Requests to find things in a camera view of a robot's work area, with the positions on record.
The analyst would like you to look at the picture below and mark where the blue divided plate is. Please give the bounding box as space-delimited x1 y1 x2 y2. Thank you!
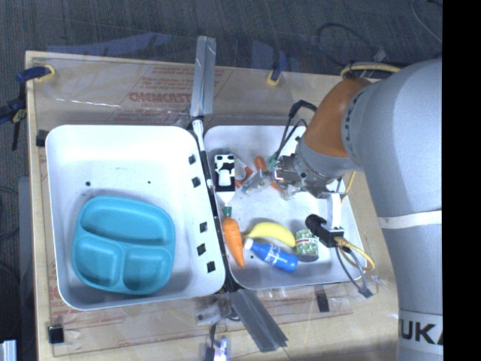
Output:
71 195 177 296

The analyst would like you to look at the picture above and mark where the red and white packet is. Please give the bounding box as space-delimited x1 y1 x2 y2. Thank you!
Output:
234 159 255 189

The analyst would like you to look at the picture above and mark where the white plastic tray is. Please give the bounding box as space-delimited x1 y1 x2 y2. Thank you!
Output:
202 125 368 292
44 123 227 312

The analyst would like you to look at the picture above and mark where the green and white can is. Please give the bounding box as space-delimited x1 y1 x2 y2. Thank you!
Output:
294 228 321 263

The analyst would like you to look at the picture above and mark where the black and white carton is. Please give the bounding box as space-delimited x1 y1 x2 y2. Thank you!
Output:
213 153 237 208

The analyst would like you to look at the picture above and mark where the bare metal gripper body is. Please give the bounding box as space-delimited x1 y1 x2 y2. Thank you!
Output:
270 153 340 199

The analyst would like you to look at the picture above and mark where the brown cardboard board red print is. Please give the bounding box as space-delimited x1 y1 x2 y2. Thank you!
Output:
32 56 377 357

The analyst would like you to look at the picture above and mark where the blue bottle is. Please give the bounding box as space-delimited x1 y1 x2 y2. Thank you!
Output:
244 237 300 275

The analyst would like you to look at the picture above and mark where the orange carrot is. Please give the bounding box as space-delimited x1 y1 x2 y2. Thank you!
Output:
221 206 247 269

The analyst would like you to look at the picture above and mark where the yellow banana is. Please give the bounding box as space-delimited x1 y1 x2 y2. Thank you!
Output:
243 221 298 249

